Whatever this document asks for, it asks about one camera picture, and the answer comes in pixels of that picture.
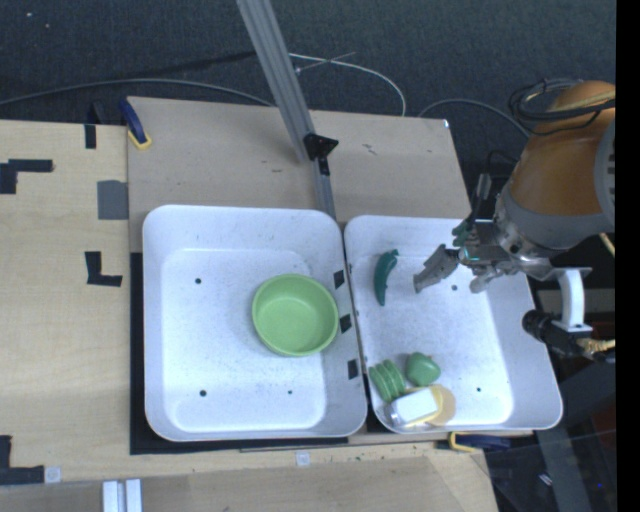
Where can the green ribbed toy vegetable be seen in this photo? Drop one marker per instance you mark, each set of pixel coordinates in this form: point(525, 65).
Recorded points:
point(387, 381)

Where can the light green bowl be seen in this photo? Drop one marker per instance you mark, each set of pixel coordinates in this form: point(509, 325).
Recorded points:
point(295, 317)

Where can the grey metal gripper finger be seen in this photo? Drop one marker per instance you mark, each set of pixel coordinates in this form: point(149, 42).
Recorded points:
point(436, 269)
point(483, 283)

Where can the pale yellow biscuit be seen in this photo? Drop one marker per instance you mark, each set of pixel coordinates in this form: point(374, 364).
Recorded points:
point(446, 404)

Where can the green bell pepper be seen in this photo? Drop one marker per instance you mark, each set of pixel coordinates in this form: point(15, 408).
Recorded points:
point(422, 370)

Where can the black cylinder on white bracket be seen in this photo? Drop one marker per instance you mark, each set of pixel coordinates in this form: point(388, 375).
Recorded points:
point(573, 295)

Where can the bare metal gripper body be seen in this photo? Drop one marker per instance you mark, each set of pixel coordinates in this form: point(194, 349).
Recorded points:
point(492, 252)

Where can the dark green chili pepper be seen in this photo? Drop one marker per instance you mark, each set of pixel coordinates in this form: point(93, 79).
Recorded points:
point(383, 275)

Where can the white plastic tray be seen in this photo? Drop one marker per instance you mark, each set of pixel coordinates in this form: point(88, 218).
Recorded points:
point(475, 340)
point(210, 325)

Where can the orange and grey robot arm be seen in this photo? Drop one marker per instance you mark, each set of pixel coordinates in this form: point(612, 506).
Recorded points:
point(555, 175)

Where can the brown cardboard board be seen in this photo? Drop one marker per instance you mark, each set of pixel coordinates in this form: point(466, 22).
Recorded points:
point(225, 160)

